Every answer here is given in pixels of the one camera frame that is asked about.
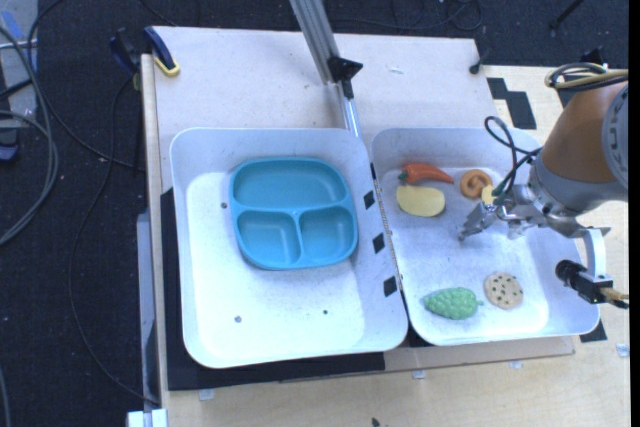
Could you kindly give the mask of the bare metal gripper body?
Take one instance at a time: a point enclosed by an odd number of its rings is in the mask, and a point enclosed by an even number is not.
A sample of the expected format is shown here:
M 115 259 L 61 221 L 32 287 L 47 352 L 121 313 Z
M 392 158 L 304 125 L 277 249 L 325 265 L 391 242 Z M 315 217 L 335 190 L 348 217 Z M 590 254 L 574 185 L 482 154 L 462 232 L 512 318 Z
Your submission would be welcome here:
M 551 196 L 542 186 L 530 182 L 514 185 L 499 197 L 496 215 L 511 226 L 578 229 L 577 212 Z

